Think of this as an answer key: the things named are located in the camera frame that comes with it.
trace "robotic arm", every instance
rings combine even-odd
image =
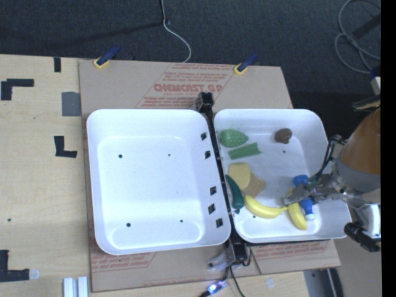
[[[341,145],[336,157],[334,151]],[[330,174],[323,174],[329,163]],[[368,251],[381,250],[381,205],[363,199],[381,188],[381,108],[371,112],[345,142],[339,136],[329,140],[322,168],[284,199],[285,205],[312,199],[341,199],[355,212],[357,223],[344,231]]]

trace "plastic tray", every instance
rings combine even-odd
[[[95,238],[109,254],[230,236],[205,118],[192,110],[98,110],[87,121]]]
[[[256,197],[264,205],[281,207],[283,197],[293,187],[293,177],[313,175],[322,165],[327,138],[320,118],[312,111],[222,110],[216,114],[214,122],[218,134],[225,129],[235,129],[249,136],[246,144],[257,142],[261,154],[237,160],[231,160],[228,156],[230,148],[219,146],[225,173],[230,163],[246,162],[256,176],[265,180],[267,187]],[[284,127],[293,132],[288,144],[278,143],[274,139],[275,132]],[[345,237],[343,227],[351,221],[346,203],[327,199],[314,205],[313,212],[316,219],[308,222],[308,228],[304,231],[294,226],[287,211],[277,218],[265,219],[255,217],[243,207],[239,214],[233,216],[236,231],[250,243]]]

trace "yellow banana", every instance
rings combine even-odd
[[[280,215],[282,211],[287,210],[285,206],[276,208],[276,207],[268,207],[266,205],[262,205],[260,204],[260,202],[255,200],[255,198],[249,195],[244,196],[244,203],[246,208],[251,213],[257,215],[258,217],[267,218],[267,219],[276,218],[277,216]]]
[[[293,187],[289,189],[288,196],[291,195],[293,191]],[[300,230],[307,230],[307,220],[305,219],[303,213],[301,212],[301,208],[299,207],[298,202],[287,206],[287,211],[290,215],[291,221],[295,224],[297,228]]]

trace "light wood surface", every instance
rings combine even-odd
[[[33,56],[0,55],[0,67],[0,80],[35,80],[0,101],[0,249],[9,250],[9,269],[40,271],[38,280],[0,283],[0,296],[61,296],[63,278],[90,276],[81,118],[61,111],[61,93],[79,92],[77,59],[62,58],[61,73],[52,58]],[[78,151],[77,158],[55,157],[54,136],[64,136],[65,150]],[[238,283],[246,296],[308,296],[302,272]],[[90,296],[199,296],[209,284]],[[218,296],[238,296],[231,280]]]

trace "cardboard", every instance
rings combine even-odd
[[[82,130],[87,190],[92,291],[218,280],[207,261],[223,246],[111,256],[97,246],[93,232],[86,121],[102,108],[192,107],[199,92],[212,92],[213,112],[225,108],[292,108],[280,67],[250,66],[237,76],[232,65],[111,61],[104,69],[79,61]],[[237,277],[340,265],[332,240],[253,247],[249,267]]]

